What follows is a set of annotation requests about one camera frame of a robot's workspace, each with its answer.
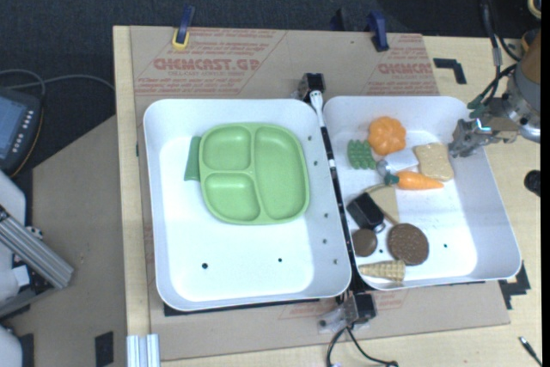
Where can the white and grey packet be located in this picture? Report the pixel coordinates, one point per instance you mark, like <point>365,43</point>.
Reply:
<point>401,161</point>

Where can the black cylinder on white bracket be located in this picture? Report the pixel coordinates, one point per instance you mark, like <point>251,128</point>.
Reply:
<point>533,182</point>

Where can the green toy grapes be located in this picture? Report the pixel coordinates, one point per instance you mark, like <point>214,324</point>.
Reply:
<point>360,154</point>

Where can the small brown biscuit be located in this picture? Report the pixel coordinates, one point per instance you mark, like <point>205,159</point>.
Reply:
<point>364,242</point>

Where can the black rounded box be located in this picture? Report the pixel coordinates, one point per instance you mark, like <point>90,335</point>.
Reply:
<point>365,210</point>

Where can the beige waffle cone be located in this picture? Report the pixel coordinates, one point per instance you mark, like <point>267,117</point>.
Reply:
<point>384,270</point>

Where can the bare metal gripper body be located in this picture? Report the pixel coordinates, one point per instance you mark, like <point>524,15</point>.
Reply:
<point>502,129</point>

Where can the white plastic tray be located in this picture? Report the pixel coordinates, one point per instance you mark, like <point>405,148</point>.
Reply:
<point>464,219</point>
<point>240,266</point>

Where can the green divided plate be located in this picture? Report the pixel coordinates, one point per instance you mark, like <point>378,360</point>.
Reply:
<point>275,176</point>

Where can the large brown biscuit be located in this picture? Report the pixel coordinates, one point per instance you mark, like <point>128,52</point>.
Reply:
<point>408,244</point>

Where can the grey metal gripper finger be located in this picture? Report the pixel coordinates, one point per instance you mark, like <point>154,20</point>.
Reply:
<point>477,137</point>
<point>459,138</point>

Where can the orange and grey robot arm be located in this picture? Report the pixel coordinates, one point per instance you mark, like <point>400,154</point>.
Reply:
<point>531,56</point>

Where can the brown cardboard board, red print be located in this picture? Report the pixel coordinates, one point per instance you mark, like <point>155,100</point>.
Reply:
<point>266,56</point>

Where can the thin black and white rod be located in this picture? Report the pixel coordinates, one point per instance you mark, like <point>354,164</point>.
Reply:
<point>333,172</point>

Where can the orange toy pumpkin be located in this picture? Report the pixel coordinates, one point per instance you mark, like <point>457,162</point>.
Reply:
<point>386,135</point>

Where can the beige toy bread slice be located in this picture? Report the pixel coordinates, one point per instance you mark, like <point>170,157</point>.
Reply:
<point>435,161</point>

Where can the beige toy wedge slice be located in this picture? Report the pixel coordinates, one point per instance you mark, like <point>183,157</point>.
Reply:
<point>387,202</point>

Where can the orange toy carrot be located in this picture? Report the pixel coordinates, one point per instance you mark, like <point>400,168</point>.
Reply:
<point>419,181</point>

